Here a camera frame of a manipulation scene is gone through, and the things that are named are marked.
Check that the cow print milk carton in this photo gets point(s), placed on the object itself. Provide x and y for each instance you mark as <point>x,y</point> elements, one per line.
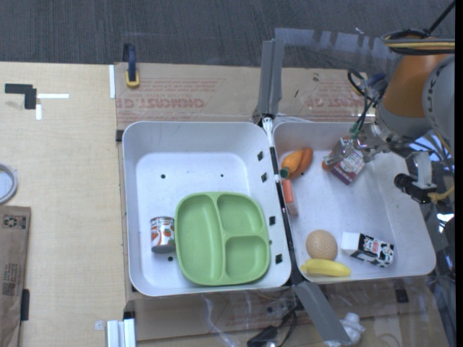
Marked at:
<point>372,249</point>

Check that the beige egg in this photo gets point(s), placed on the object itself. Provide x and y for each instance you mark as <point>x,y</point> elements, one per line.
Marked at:
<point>321,244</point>

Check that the yellow banana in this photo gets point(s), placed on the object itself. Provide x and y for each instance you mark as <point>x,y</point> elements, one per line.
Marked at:
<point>327,268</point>

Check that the crumpled white paper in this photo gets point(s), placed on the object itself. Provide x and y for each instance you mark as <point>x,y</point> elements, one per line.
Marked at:
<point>352,327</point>

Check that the brown cardboard board red print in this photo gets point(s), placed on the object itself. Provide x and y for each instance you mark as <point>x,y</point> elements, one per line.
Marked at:
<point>173,96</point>

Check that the white plastic tray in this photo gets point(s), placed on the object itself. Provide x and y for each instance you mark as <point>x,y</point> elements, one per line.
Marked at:
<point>340,212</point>
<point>188,165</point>

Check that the orange carrot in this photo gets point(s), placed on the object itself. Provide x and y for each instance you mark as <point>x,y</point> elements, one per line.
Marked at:
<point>291,162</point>

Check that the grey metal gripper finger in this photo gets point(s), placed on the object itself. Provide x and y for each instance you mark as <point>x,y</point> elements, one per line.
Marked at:
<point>332,158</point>
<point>346,147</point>

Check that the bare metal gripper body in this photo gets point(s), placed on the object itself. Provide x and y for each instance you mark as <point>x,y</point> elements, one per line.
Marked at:
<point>372,144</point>

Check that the purple and white carton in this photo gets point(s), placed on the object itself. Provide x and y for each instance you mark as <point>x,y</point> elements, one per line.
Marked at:
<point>349,172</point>

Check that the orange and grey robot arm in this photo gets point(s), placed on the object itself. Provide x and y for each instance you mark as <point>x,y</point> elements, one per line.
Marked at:
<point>405,89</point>

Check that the small orange round item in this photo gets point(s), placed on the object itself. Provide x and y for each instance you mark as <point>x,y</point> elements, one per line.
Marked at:
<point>325,165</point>

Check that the brown paper bag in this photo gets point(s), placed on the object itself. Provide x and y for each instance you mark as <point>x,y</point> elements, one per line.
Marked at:
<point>12,273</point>

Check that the orange sausage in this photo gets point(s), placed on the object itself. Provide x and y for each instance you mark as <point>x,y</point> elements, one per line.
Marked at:
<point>306,159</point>

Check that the green divided plate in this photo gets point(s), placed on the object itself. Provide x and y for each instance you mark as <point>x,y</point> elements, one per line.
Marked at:
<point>220,237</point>

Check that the red and white printed can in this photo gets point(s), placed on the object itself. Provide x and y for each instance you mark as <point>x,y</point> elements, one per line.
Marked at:
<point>162,235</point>

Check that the black cylinder on white bracket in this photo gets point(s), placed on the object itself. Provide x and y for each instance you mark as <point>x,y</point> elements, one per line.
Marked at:
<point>416,186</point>

